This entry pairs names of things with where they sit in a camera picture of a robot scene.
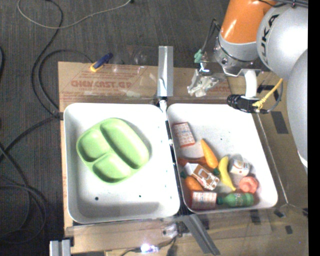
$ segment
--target yellow toy banana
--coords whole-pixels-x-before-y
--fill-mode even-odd
[[[221,158],[218,164],[218,169],[220,171],[220,181],[226,186],[228,186],[229,188],[231,188],[232,191],[235,191],[236,188],[232,184],[231,178],[228,173],[228,162],[229,162],[229,157],[226,155],[223,158]]]

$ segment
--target yellow wire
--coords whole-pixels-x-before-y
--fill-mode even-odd
[[[266,96],[264,96],[259,101],[256,101],[255,103],[253,103],[252,106],[257,107],[258,110],[262,109],[262,107],[264,106],[264,103],[267,101],[267,99],[270,97],[270,95],[273,94],[276,89],[278,89],[278,87],[281,85],[282,82],[283,82],[283,79],[280,78],[278,83],[266,94]]]

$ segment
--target green divided plate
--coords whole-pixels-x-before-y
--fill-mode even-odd
[[[91,171],[110,184],[131,177],[149,160],[144,142],[119,118],[106,119],[86,130],[76,142],[76,151]]]

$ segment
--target dark gray floor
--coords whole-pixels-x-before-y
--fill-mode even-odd
[[[63,26],[102,10],[122,5],[126,0],[55,0],[63,11]],[[124,46],[157,49],[174,47],[175,67],[194,67],[193,55],[203,45],[211,19],[221,24],[229,1],[223,0],[135,0],[115,11],[96,15],[66,29],[60,29],[40,61],[57,50],[74,50],[95,61],[107,52],[115,53],[113,62],[132,64]],[[31,19],[51,27],[60,22],[60,13],[50,0],[21,0],[22,11]],[[27,184],[45,199],[47,219],[40,235],[21,244],[4,243],[3,234],[22,223],[28,209],[28,197],[20,188],[0,189],[0,255],[49,255],[49,241],[61,240],[63,230],[63,190],[61,168],[60,122],[42,106],[54,108],[31,83],[33,66],[38,56],[55,34],[55,29],[40,27],[23,17],[17,0],[0,2],[0,47],[3,71],[0,80],[0,146],[14,161]],[[45,92],[59,105],[57,61],[88,62],[78,53],[60,51],[45,59],[40,78]],[[152,58],[144,64],[154,64]],[[39,63],[35,66],[37,78]],[[44,124],[15,139],[42,120]],[[5,178],[22,184],[19,172],[3,154],[0,155],[0,186]],[[25,231],[15,234],[12,242],[39,228],[41,215],[30,203]]]

